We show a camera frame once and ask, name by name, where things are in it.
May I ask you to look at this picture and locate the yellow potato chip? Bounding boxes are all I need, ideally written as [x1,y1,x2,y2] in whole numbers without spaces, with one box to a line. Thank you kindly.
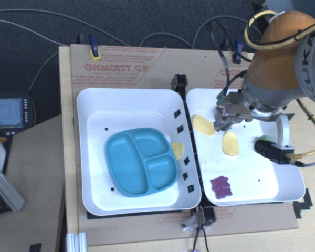
[222,130,240,156]
[170,142,185,161]
[191,114,218,137]

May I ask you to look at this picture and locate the purple grapes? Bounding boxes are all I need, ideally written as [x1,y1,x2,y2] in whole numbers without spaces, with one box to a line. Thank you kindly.
[209,175,234,201]

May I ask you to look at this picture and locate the brown cardboard board red print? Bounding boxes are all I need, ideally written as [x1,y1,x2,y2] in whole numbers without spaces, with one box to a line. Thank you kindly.
[70,44,300,247]

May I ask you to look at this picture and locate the white plastic tray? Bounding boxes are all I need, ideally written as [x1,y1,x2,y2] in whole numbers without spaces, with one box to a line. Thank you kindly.
[76,88,203,217]
[185,88,306,207]

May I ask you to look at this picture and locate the black block with thin wires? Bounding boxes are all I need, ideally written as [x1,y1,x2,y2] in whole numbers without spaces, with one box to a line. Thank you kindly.
[191,206,216,231]
[171,73,188,93]

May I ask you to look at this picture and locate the black cylinder on white bracket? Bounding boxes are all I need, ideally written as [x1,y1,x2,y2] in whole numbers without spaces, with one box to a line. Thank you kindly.
[254,113,296,165]

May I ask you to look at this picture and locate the blue divided plate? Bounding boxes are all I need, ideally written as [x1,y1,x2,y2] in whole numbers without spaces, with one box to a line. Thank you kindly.
[104,127,180,198]

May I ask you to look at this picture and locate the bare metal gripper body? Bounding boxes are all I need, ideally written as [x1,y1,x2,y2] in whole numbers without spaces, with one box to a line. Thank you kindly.
[216,91,282,123]

